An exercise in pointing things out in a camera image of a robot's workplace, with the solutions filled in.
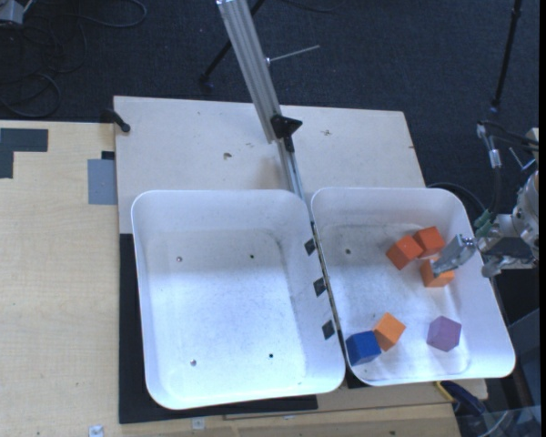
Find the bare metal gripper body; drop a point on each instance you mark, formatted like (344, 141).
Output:
(512, 246)

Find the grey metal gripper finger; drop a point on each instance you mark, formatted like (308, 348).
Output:
(491, 270)
(455, 255)

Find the orange cube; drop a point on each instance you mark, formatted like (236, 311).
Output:
(389, 330)
(402, 252)
(439, 280)
(431, 240)

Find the purple cube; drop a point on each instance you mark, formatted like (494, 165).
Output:
(443, 333)

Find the white plastic tray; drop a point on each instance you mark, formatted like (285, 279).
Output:
(227, 317)
(382, 289)

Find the blue cube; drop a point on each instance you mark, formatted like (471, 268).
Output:
(363, 348)

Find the pale wood board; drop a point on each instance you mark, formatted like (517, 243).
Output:
(186, 153)

